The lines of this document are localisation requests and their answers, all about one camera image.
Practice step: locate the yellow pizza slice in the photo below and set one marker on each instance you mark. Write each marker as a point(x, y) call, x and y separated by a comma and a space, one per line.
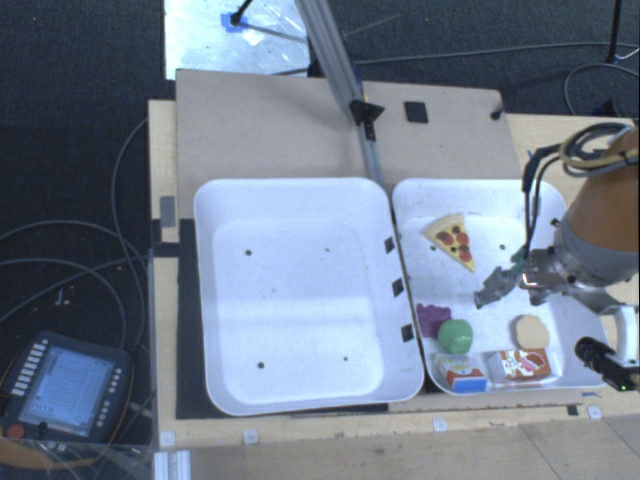
point(454, 238)

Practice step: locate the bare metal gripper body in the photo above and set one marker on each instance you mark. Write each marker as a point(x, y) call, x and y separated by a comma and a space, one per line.
point(546, 274)

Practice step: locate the green apple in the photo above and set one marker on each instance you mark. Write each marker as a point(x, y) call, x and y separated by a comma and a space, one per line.
point(455, 336)

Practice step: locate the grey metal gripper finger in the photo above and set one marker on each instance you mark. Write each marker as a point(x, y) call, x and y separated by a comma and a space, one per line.
point(502, 275)
point(487, 295)

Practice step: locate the white plastic tray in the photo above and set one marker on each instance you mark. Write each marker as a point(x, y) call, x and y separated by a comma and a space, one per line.
point(300, 298)
point(500, 293)

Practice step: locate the brown cardboard board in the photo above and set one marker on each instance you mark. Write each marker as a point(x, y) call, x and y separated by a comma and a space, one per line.
point(280, 128)

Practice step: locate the black cylinder on white bracket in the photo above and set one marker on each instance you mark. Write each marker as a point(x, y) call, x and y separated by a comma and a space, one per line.
point(600, 355)

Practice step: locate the orange and white carton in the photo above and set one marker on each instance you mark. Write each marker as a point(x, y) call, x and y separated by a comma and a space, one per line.
point(522, 365)

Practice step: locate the purple grapes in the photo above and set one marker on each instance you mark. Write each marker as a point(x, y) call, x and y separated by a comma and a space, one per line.
point(429, 318)

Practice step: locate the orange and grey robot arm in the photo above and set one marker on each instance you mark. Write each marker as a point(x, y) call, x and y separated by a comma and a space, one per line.
point(607, 208)

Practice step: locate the blue and white carton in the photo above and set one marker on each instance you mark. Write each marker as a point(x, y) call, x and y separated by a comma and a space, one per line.
point(457, 372)

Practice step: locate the tan round biscuit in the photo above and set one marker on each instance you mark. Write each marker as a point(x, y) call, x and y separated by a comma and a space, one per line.
point(531, 332)

